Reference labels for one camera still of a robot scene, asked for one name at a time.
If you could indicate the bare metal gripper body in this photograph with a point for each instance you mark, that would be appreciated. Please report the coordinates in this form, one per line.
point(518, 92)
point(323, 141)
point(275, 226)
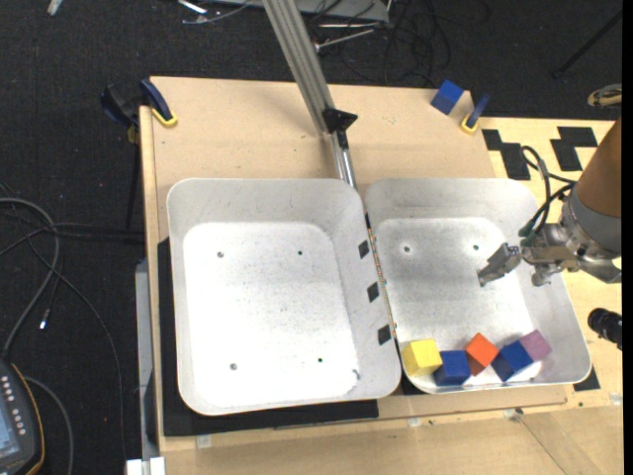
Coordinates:
point(554, 248)

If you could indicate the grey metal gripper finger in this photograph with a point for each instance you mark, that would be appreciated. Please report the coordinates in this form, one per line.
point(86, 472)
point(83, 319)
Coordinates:
point(499, 265)
point(541, 275)

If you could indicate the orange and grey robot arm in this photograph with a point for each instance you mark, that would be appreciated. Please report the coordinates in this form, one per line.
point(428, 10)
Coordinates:
point(601, 181)

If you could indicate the white plastic tray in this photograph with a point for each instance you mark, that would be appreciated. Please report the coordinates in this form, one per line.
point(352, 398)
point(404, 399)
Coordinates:
point(445, 295)
point(272, 310)

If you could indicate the purple cube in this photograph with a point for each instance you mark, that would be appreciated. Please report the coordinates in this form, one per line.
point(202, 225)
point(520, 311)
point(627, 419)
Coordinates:
point(536, 344)

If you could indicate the orange cube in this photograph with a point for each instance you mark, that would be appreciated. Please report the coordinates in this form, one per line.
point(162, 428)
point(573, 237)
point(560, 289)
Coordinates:
point(480, 350)

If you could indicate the blue cube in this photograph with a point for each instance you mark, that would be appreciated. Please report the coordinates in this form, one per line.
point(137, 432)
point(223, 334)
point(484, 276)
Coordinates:
point(514, 359)
point(446, 96)
point(452, 366)

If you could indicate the yellow cube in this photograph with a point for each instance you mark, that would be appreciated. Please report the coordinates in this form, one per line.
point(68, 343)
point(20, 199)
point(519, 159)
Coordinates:
point(421, 356)

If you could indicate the pale wood board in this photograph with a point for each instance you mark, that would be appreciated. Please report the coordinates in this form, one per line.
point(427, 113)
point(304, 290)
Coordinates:
point(247, 131)

